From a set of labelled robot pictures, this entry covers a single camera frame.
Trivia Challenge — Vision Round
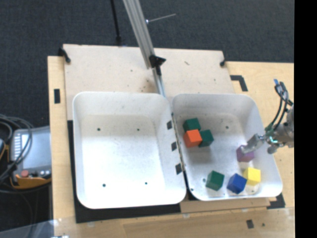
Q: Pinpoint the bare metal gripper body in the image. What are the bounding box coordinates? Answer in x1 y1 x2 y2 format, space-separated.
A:
274 104 295 148

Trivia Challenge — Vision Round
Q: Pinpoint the purple cube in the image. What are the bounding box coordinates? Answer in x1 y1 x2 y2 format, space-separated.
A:
236 144 256 163

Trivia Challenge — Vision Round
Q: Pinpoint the white plastic tray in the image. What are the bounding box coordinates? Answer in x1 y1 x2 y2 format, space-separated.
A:
170 93 284 202
72 91 187 210

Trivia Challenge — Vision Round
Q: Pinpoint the yellow cube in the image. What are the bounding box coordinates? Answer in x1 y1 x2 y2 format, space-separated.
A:
242 167 262 186

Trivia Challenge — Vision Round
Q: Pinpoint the blue cube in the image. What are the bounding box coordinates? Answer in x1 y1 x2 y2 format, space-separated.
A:
226 173 248 194

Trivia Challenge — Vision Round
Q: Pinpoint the green cube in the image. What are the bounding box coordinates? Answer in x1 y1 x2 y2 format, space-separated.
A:
198 129 214 148
182 118 202 132
205 170 225 191

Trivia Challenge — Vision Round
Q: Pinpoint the orange cube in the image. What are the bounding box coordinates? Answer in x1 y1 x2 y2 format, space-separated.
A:
183 129 203 148

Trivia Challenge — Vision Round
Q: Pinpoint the pale wood board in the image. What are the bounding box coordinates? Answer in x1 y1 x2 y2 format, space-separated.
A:
62 43 271 213

